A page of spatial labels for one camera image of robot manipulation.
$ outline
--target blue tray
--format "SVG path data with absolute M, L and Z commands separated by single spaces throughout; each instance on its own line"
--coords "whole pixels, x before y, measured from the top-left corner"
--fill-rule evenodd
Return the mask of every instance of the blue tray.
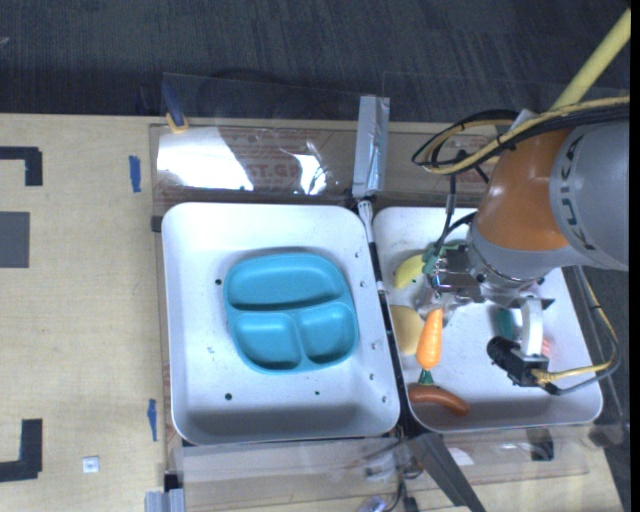
M 224 281 L 231 337 L 256 370 L 303 372 L 351 355 L 358 321 L 347 281 L 311 253 L 260 256 L 236 264 Z

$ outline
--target sausage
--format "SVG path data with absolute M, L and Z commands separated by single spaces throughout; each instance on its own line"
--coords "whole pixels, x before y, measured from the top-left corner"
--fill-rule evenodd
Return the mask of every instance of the sausage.
M 423 402 L 440 404 L 457 416 L 466 416 L 471 408 L 459 396 L 437 386 L 412 385 L 409 387 L 409 400 L 415 404 Z

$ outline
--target wooden table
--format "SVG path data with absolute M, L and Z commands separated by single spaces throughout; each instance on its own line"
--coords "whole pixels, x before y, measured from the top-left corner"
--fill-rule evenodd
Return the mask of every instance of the wooden table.
M 149 127 L 162 119 L 0 115 L 0 145 L 43 153 L 43 186 L 0 160 L 0 211 L 30 213 L 29 268 L 0 268 L 0 461 L 43 421 L 37 479 L 0 483 L 0 510 L 142 511 L 166 467 Z M 140 159 L 140 192 L 129 157 Z M 147 408 L 156 401 L 158 438 Z M 99 457 L 98 472 L 83 458 Z M 475 486 L 488 510 L 614 511 L 600 450 L 585 475 Z M 422 510 L 451 507 L 437 489 Z M 332 504 L 355 510 L 361 499 Z M 261 510 L 326 510 L 326 504 Z

